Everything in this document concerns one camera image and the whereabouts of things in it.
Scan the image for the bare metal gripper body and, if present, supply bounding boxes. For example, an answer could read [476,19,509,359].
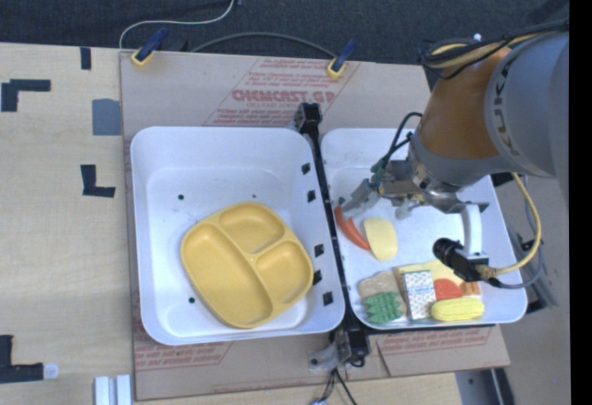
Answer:
[371,159,463,214]

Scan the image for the white plastic tray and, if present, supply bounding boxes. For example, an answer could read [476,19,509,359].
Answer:
[319,128,529,331]
[129,125,346,346]

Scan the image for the orange carrot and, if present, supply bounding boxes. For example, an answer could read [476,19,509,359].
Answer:
[333,203,373,252]

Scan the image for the thin black rod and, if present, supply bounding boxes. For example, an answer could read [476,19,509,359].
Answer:
[306,118,367,349]

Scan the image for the pale yellow wedge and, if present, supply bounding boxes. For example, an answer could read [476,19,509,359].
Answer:
[360,216,400,263]

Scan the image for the pale yellow flat slice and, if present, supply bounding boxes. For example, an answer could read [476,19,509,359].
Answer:
[392,259,464,289]

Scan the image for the tan bread slice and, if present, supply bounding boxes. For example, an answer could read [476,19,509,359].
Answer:
[356,270,402,303]

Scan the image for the white carton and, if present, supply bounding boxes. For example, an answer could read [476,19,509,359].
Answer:
[400,269,438,322]

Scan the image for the orange-red round slice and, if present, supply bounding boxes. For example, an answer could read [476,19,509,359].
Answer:
[433,277,463,302]

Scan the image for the green pea pods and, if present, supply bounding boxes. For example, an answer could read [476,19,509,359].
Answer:
[361,291,405,325]

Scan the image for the yellow corn cob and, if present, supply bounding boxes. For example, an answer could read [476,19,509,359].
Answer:
[429,295,486,323]

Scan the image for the yellow divided plate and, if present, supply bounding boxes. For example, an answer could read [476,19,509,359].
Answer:
[179,201,315,330]

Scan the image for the brown cardboard board red print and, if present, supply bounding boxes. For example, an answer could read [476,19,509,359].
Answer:
[118,50,512,402]

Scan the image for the black cylinder on white bracket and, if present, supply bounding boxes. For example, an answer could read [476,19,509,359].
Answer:
[432,201,491,283]

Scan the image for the black block with thin wires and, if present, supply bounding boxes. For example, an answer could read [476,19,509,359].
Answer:
[290,102,324,137]
[328,325,372,369]

